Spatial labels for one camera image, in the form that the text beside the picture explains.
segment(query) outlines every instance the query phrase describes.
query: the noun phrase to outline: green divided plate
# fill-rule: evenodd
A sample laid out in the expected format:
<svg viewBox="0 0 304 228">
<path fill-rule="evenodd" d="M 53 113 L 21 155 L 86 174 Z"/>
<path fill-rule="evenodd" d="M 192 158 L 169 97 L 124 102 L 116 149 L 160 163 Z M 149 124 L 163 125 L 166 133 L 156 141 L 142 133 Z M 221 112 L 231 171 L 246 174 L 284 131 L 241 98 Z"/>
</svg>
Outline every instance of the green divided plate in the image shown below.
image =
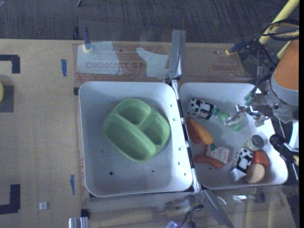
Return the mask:
<svg viewBox="0 0 304 228">
<path fill-rule="evenodd" d="M 106 117 L 103 134 L 128 159 L 145 162 L 166 144 L 170 125 L 150 105 L 137 98 L 129 98 Z"/>
</svg>

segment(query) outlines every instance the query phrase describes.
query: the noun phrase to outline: white tray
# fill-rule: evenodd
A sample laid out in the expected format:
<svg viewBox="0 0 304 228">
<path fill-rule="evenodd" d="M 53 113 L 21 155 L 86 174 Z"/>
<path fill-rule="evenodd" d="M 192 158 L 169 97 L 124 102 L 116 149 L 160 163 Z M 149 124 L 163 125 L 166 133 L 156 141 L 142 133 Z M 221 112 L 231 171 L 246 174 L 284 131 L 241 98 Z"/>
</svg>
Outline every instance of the white tray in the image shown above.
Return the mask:
<svg viewBox="0 0 304 228">
<path fill-rule="evenodd" d="M 102 123 L 121 101 L 136 97 L 169 122 L 171 136 L 144 163 L 119 153 L 102 135 Z M 79 89 L 85 185 L 97 197 L 178 192 L 192 185 L 192 174 L 174 90 L 164 83 L 87 82 Z"/>
<path fill-rule="evenodd" d="M 185 118 L 187 118 L 187 104 L 191 98 L 201 99 L 216 105 L 221 111 L 235 114 L 236 104 L 244 106 L 246 96 L 254 86 L 251 84 L 233 83 L 185 83 L 180 87 L 179 93 Z M 229 162 L 221 169 L 215 169 L 205 163 L 195 163 L 196 174 L 199 182 L 208 189 L 227 189 L 265 185 L 279 185 L 284 183 L 288 177 L 285 162 L 279 153 L 269 143 L 269 138 L 275 133 L 271 120 L 266 120 L 265 125 L 255 127 L 253 117 L 246 114 L 242 123 L 244 127 L 238 132 L 224 126 L 216 117 L 209 120 L 197 119 L 213 136 L 216 146 L 230 149 Z M 255 184 L 244 183 L 242 180 L 233 182 L 230 176 L 230 168 L 237 151 L 242 148 L 246 139 L 253 134 L 259 134 L 266 140 L 263 150 L 267 153 L 270 165 L 266 168 L 264 179 Z M 195 145 L 192 141 L 192 154 L 202 154 L 202 146 Z"/>
<path fill-rule="evenodd" d="M 216 105 L 231 115 L 235 105 L 244 105 L 244 96 L 253 88 L 240 83 L 184 83 L 180 87 L 180 98 L 185 118 L 187 104 L 191 98 L 202 99 Z M 171 136 L 168 143 L 151 160 L 136 163 L 125 158 L 112 147 L 102 135 L 102 123 L 107 114 L 121 101 L 137 97 L 159 111 L 169 122 Z M 83 132 L 85 184 L 97 197 L 179 192 L 187 190 L 193 182 L 190 161 L 185 145 L 181 119 L 174 90 L 165 83 L 139 82 L 87 82 L 79 90 L 80 113 Z M 244 127 L 235 132 L 224 126 L 216 117 L 200 119 L 212 135 L 217 146 L 230 149 L 228 163 L 215 169 L 205 163 L 196 163 L 199 182 L 208 189 L 241 188 L 264 185 L 279 185 L 288 177 L 285 162 L 269 143 L 275 133 L 270 120 L 256 128 L 253 117 L 246 115 Z M 260 134 L 266 144 L 270 165 L 265 178 L 256 184 L 233 182 L 230 168 L 234 156 L 246 139 Z M 192 141 L 192 154 L 202 154 L 202 147 Z"/>
</svg>

